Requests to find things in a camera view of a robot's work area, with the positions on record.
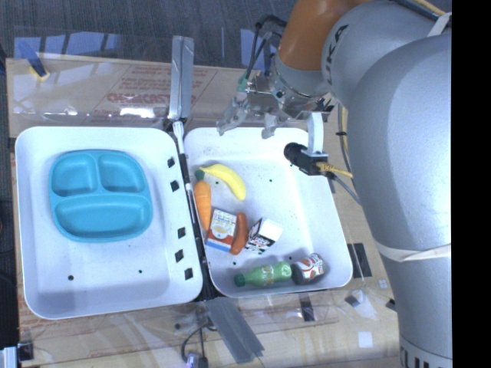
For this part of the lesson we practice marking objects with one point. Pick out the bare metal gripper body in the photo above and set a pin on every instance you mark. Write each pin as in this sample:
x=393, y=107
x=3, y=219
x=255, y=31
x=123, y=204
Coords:
x=277, y=99

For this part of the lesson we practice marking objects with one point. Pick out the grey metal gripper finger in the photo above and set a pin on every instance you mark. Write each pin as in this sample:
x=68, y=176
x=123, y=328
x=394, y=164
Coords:
x=271, y=125
x=231, y=118

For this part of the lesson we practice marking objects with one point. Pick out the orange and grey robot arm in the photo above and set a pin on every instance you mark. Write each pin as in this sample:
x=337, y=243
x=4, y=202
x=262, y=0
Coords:
x=399, y=129

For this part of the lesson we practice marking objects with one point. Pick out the yellow banana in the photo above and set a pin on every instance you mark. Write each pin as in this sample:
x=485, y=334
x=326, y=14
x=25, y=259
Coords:
x=229, y=178

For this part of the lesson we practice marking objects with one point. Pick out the orange carrot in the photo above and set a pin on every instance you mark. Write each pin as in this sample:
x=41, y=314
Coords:
x=203, y=202

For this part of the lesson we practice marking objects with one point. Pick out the white plastic tray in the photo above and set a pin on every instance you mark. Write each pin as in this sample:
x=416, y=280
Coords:
x=107, y=274
x=291, y=213

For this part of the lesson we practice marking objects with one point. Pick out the black and white carton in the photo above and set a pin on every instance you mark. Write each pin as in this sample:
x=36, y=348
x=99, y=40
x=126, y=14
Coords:
x=264, y=235

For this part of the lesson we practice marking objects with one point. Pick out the red and white carton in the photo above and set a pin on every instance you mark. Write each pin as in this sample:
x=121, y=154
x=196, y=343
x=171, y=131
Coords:
x=221, y=230

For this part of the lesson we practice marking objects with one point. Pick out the orange sausage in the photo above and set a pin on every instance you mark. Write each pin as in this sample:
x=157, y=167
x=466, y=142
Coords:
x=240, y=233

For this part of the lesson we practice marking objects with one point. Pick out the brown cardboard board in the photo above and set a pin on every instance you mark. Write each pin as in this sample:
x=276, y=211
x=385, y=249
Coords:
x=115, y=86

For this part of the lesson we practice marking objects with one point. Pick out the red and white can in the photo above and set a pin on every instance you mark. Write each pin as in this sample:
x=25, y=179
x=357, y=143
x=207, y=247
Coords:
x=309, y=268

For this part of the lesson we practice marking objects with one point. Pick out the green bottle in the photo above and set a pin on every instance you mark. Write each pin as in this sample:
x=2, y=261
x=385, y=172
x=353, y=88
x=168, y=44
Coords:
x=265, y=275

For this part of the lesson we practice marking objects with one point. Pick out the blue divided plate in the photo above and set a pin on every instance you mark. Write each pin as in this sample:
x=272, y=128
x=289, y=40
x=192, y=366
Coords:
x=100, y=195

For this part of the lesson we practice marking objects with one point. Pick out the black cylinder on white bracket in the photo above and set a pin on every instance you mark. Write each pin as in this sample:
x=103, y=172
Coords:
x=307, y=152

